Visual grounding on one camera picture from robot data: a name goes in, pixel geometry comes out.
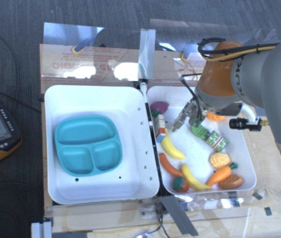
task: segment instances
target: yellow banana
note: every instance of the yellow banana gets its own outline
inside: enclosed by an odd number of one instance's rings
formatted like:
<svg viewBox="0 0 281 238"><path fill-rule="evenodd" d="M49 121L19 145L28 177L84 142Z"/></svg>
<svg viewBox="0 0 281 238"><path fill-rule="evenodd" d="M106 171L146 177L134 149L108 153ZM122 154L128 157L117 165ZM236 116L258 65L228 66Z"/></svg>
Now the yellow banana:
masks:
<svg viewBox="0 0 281 238"><path fill-rule="evenodd" d="M180 150L178 150L173 143L171 142L168 134L167 134L167 130L166 130L166 136L163 138L163 140L161 141L161 145L164 148L164 150L166 151L166 153L168 153L171 157L181 160L184 159L186 156L183 154L183 152L181 152Z"/></svg>
<svg viewBox="0 0 281 238"><path fill-rule="evenodd" d="M196 179L192 175L192 173L186 163L184 163L181 166L181 172L184 174L184 177L187 180L187 182L191 188L194 188L197 191L201 191L201 190L205 190L205 189L212 189L212 186L208 186L208 185L204 184L203 182L199 181L198 179Z"/></svg>

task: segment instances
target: toy food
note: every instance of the toy food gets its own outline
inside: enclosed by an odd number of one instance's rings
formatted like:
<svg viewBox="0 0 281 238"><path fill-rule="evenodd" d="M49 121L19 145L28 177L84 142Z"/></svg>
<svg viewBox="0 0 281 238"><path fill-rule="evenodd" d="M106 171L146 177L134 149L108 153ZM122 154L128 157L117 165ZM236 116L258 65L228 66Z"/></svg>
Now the toy food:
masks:
<svg viewBox="0 0 281 238"><path fill-rule="evenodd" d="M214 148L217 152L220 152L228 141L222 137L217 132L213 131L211 134L206 138L206 143Z"/></svg>
<svg viewBox="0 0 281 238"><path fill-rule="evenodd" d="M159 155L159 161L161 165L165 168L167 172L169 172L174 177L183 177L184 174L176 169L173 165L170 164L170 162L167 159L167 156L164 153L160 153Z"/></svg>
<svg viewBox="0 0 281 238"><path fill-rule="evenodd" d="M206 185L212 186L224 178L227 178L231 174L231 170L237 168L238 166L232 162L230 166L222 166L209 178Z"/></svg>
<svg viewBox="0 0 281 238"><path fill-rule="evenodd" d="M229 175L227 178L218 182L218 186L223 189L237 188L244 182L240 176Z"/></svg>
<svg viewBox="0 0 281 238"><path fill-rule="evenodd" d="M185 179L187 180L190 187L194 188L197 191L205 190L205 189L212 189L211 186L204 184L203 182L196 179L193 174L191 173L188 165L184 163L181 166L181 172L184 174Z"/></svg>
<svg viewBox="0 0 281 238"><path fill-rule="evenodd" d="M157 101L150 105L150 112L153 117L159 114L164 114L168 109L169 104L164 101Z"/></svg>
<svg viewBox="0 0 281 238"><path fill-rule="evenodd" d="M223 120L225 118L225 116L217 116L215 115L214 113L212 112L208 112L207 113L207 117L210 119L210 120L213 120L213 121L220 121L220 120Z"/></svg>
<svg viewBox="0 0 281 238"><path fill-rule="evenodd" d="M203 127L201 124L199 124L198 127L191 125L190 131L197 136L198 138L201 138L205 140L208 135L210 134L210 131L208 131L205 127Z"/></svg>
<svg viewBox="0 0 281 238"><path fill-rule="evenodd" d="M189 184L184 177L176 177L172 188L177 192L186 192L189 190Z"/></svg>
<svg viewBox="0 0 281 238"><path fill-rule="evenodd" d="M166 136L165 117L159 114L153 121L156 142L160 143Z"/></svg>
<svg viewBox="0 0 281 238"><path fill-rule="evenodd" d="M167 133L167 129L166 129L166 136L161 141L161 145L164 148L164 150L166 151L166 153L168 153L171 157L173 157L175 159L181 160L186 157L185 154L183 154L180 150L178 150L173 145L173 143L171 142L169 135Z"/></svg>
<svg viewBox="0 0 281 238"><path fill-rule="evenodd" d="M209 161L211 165L217 169L231 163L230 156L227 153L213 153L211 154Z"/></svg>

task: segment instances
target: gray carpet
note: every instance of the gray carpet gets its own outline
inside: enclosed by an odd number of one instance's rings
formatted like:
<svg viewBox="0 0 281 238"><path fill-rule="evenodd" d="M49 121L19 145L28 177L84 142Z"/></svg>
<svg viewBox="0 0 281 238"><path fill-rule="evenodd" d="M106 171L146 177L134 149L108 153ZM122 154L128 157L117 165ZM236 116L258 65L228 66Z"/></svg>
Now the gray carpet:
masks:
<svg viewBox="0 0 281 238"><path fill-rule="evenodd" d="M44 214L38 101L44 22L138 30L150 28L151 19L275 29L281 39L281 0L0 0L0 36L16 59L0 39L0 102L23 136L0 161L0 238L30 237L30 223Z"/></svg>

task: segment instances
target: black cable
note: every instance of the black cable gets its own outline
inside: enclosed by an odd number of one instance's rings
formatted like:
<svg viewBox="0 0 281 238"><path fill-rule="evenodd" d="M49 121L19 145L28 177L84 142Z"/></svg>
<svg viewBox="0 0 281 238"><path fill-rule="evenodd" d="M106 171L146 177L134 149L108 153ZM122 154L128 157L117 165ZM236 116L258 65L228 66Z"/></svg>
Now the black cable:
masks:
<svg viewBox="0 0 281 238"><path fill-rule="evenodd" d="M223 38L207 38L203 39L200 43L198 43L198 52L202 54L203 56L207 57L206 55L227 55L228 53L236 53L241 51L247 51L251 49L257 49L258 48L264 48L264 47L270 47L270 46L276 46L279 43L270 43L270 44L255 44L255 45L249 45L249 46L242 46L237 48L229 48L229 49L223 49L223 50L204 50L203 47L211 42L223 42L225 39Z"/></svg>
<svg viewBox="0 0 281 238"><path fill-rule="evenodd" d="M201 75L201 73L193 73L193 74L183 74L179 77L180 81L184 84L184 86L190 91L190 93L192 94L193 96L193 99L194 101L196 101L197 103L197 106L198 106L198 114L197 114L197 117L199 118L200 121L202 121L203 117L202 117L202 111L201 111L201 107L200 107L200 103L199 103L199 100L198 100L198 97L196 96L196 94L194 93L193 90L191 90L191 88L189 87L189 85L186 83L185 81L185 77L188 77L188 76L198 76L198 75Z"/></svg>
<svg viewBox="0 0 281 238"><path fill-rule="evenodd" d="M9 179L8 179L5 175L3 175L1 172L0 172L0 176L1 176L3 179L5 179L6 182L10 182ZM23 197L21 196L21 194L19 193L18 189L17 189L14 185L13 185L13 188L15 189L15 190L14 190L15 193L16 193L17 196L19 197L21 203L23 204L23 206L24 206L24 208L25 208L25 210L26 210L27 220L28 220L28 222L30 223L30 219L31 219L31 218L30 218L30 215L29 215L29 212L28 212L27 204L26 204L25 200L23 199Z"/></svg>
<svg viewBox="0 0 281 238"><path fill-rule="evenodd" d="M31 186L29 184L23 183L23 182L16 182L16 181L0 182L0 186L5 186L5 185L18 185L18 186L28 187L30 189L33 189L33 190L37 191L42 196L44 195L43 192L41 190L39 190L38 188L36 188L34 186Z"/></svg>
<svg viewBox="0 0 281 238"><path fill-rule="evenodd" d="M170 238L166 229L165 229L165 227L163 226L163 215L162 214L158 215L158 222L159 222L158 228L156 228L154 231L148 232L147 234L152 234L152 233L157 232L158 230L160 230L162 228L166 237Z"/></svg>
<svg viewBox="0 0 281 238"><path fill-rule="evenodd" d="M7 213L8 215L12 216L16 221L18 221L17 217L10 211L4 209L4 208L0 208L0 212L3 212L3 213ZM6 237L6 238L15 238L16 236L7 236L2 230L0 230L0 235L3 236L3 237Z"/></svg>
<svg viewBox="0 0 281 238"><path fill-rule="evenodd" d="M11 97L11 96L10 96L10 95L8 95L8 94L1 93L1 92L0 92L0 94L1 94L1 95L4 95L4 96L5 96L5 97L7 97L7 98L10 98L11 100L13 100L13 101L15 101L15 102L17 102L17 103L19 103L19 104L22 104L22 105L24 105L24 106L26 106L26 107L28 107L28 108L30 108L30 109L32 109L32 110L34 110L34 111L36 111L36 112L41 113L41 111L40 111L40 110L38 110L38 109L36 109L36 108L34 108L34 107L32 107L32 106L29 106L29 105L27 105L27 104L25 104L25 103L23 103L23 102L21 102L21 101L19 101L19 100L15 99L14 97Z"/></svg>
<svg viewBox="0 0 281 238"><path fill-rule="evenodd" d="M8 49L10 50L11 54L12 54L12 57L13 57L13 61L14 61L14 64L15 64L15 69L16 69L16 73L18 72L18 62L17 62L17 58L16 58L16 55L15 55L15 52L12 50L11 46L7 43L7 41L0 36L0 40L8 47ZM19 96L19 84L17 83L17 92L16 92L16 96L15 96L15 99L18 99L18 96ZM15 109L17 107L17 102L15 104L15 107L14 109L11 111L11 113L13 114Z"/></svg>
<svg viewBox="0 0 281 238"><path fill-rule="evenodd" d="M232 61L232 60L236 60L236 59L238 59L238 58L241 58L241 57L243 57L243 56L245 56L245 55L240 55L240 56L237 56L237 57L234 57L234 58L225 59L225 60L219 60L219 61L220 61L220 62Z"/></svg>

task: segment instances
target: blue plate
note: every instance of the blue plate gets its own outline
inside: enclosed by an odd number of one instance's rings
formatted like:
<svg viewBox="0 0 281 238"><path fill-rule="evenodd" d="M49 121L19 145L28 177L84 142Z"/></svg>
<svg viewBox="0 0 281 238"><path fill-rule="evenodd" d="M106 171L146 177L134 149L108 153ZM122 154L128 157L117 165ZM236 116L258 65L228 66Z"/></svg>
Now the blue plate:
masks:
<svg viewBox="0 0 281 238"><path fill-rule="evenodd" d="M105 116L63 120L56 128L55 143L62 168L75 177L112 171L122 161L117 129Z"/></svg>

